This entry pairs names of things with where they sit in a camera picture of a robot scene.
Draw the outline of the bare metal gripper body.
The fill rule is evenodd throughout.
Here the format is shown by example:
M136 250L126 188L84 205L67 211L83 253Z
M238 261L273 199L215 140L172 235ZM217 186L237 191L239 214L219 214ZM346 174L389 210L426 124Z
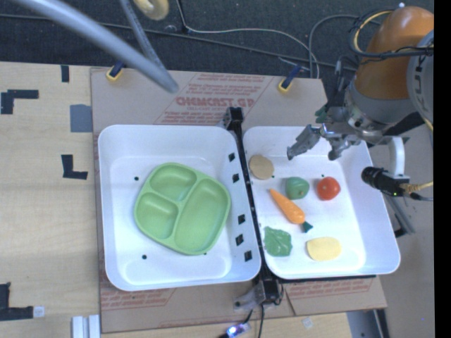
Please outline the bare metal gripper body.
M320 135L329 142L365 141L377 145L383 141L383 119L378 107L325 105L319 109Z

